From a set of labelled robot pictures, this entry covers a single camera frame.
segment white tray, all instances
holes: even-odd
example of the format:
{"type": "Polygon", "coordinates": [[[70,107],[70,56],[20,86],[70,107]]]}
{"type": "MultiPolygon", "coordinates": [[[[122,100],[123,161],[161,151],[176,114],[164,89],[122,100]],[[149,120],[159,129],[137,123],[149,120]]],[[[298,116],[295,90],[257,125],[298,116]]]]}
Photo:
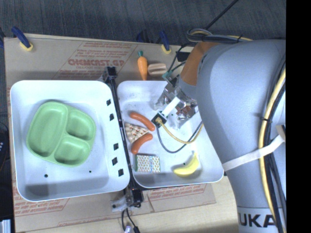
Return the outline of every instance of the white tray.
{"type": "Polygon", "coordinates": [[[10,93],[17,189],[23,198],[53,200],[120,191],[128,185],[128,164],[111,90],[106,84],[99,81],[20,81],[12,86],[10,93]],[[39,106],[51,100],[76,107],[95,121],[94,145],[80,166],[50,163],[27,149],[30,123],[39,106]]]}
{"type": "MultiPolygon", "coordinates": [[[[152,119],[157,111],[153,110],[153,103],[162,94],[167,83],[165,81],[125,81],[118,86],[118,97],[121,108],[123,123],[131,123],[145,127],[139,121],[131,119],[129,114],[132,111],[138,112],[148,119],[152,119]]],[[[166,126],[177,137],[188,140],[193,134],[201,117],[196,113],[180,130],[174,130],[173,117],[168,117],[166,126]]],[[[163,128],[160,128],[160,136],[164,145],[171,151],[180,148],[183,144],[172,139],[163,128]]],[[[152,154],[159,156],[161,172],[158,174],[138,173],[134,171],[134,178],[138,184],[145,188],[158,188],[167,186],[178,186],[198,183],[212,183],[219,181],[224,174],[221,162],[215,152],[214,147],[207,135],[205,129],[202,129],[196,141],[185,146],[178,153],[166,152],[158,139],[156,131],[151,132],[153,139],[143,144],[139,153],[152,154]],[[173,173],[173,168],[187,162],[192,156],[192,152],[197,151],[199,154],[200,166],[194,174],[188,177],[179,177],[173,173]]],[[[128,142],[128,149],[131,159],[131,165],[134,166],[134,155],[130,152],[131,144],[128,142]]]]}

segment green plate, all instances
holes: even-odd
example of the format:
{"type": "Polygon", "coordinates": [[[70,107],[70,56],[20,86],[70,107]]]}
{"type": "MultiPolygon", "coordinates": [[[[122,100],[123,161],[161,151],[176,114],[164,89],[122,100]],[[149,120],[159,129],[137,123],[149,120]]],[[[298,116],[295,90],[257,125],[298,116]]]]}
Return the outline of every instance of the green plate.
{"type": "Polygon", "coordinates": [[[27,133],[35,156],[63,166],[78,166],[89,156],[95,139],[94,120],[72,106],[47,102],[37,110],[27,133]]]}

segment hot dog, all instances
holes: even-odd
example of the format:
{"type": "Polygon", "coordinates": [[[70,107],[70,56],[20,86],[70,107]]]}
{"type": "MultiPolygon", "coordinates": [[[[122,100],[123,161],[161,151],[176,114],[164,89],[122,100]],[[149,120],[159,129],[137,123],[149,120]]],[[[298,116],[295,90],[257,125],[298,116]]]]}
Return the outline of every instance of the hot dog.
{"type": "Polygon", "coordinates": [[[137,112],[132,112],[130,117],[143,123],[150,131],[154,131],[156,129],[155,125],[148,118],[137,112]]]}
{"type": "Polygon", "coordinates": [[[147,133],[138,138],[135,142],[133,142],[131,147],[132,154],[137,154],[138,150],[140,149],[141,145],[143,145],[145,142],[150,141],[153,139],[152,134],[147,133]]]}

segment yellow banana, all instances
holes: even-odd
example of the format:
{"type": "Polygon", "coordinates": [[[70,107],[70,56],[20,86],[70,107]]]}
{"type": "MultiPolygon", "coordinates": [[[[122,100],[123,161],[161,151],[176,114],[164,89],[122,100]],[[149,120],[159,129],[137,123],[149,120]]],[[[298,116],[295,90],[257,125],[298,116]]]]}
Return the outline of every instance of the yellow banana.
{"type": "Polygon", "coordinates": [[[191,159],[191,161],[183,166],[183,167],[179,167],[173,170],[174,174],[181,176],[181,177],[186,177],[189,176],[191,174],[193,174],[195,172],[195,170],[199,167],[199,159],[198,159],[198,153],[195,152],[193,155],[193,158],[191,159]]]}

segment white strap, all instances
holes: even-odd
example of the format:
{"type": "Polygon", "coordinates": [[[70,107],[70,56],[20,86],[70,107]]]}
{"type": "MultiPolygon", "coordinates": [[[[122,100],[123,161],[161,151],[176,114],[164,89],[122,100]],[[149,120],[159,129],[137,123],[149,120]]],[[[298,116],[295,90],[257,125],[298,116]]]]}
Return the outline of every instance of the white strap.
{"type": "Polygon", "coordinates": [[[260,157],[263,157],[269,153],[272,153],[283,142],[284,142],[284,139],[280,135],[278,135],[268,146],[261,148],[261,149],[257,149],[255,151],[247,153],[241,157],[238,157],[236,159],[233,159],[231,161],[227,161],[226,163],[223,163],[223,168],[226,172],[230,169],[236,168],[236,167],[243,165],[245,163],[257,160],[260,157]]]}

